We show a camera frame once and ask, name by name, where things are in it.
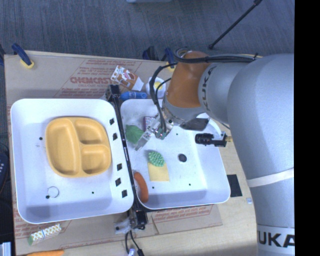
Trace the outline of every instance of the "gray floor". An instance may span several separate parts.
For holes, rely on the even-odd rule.
[[[253,0],[1,0],[0,44],[26,50],[142,59],[154,46],[188,46],[215,54],[266,56],[294,52],[295,1],[263,0],[213,50],[216,40]],[[0,143],[8,144],[4,69],[0,67]],[[7,182],[0,198],[10,200]]]

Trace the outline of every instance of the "yellow divided plate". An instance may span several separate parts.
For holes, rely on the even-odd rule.
[[[105,128],[87,117],[61,117],[45,130],[46,154],[51,168],[63,177],[88,177],[111,165]]]

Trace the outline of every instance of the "black metal bar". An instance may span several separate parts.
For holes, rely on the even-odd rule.
[[[240,17],[236,22],[234,22],[222,35],[219,36],[217,40],[215,40],[212,44],[210,44],[208,47],[209,49],[213,49],[214,46],[226,35],[229,33],[230,30],[232,30],[244,17],[246,17],[256,6],[258,6],[262,0],[255,0],[253,2],[253,5]]]

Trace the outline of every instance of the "white tape band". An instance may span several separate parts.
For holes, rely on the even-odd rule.
[[[253,178],[253,179],[247,179],[246,183],[248,184],[249,188],[254,187],[260,187],[269,185],[272,183],[284,181],[290,178],[293,178],[295,176],[295,168],[291,168],[288,170],[284,170],[282,172],[270,174],[267,176],[259,177],[259,178]]]

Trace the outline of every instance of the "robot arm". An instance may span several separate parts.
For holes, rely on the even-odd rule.
[[[257,254],[295,255],[293,54],[179,62],[162,107],[177,125],[201,112],[229,124],[254,202]]]

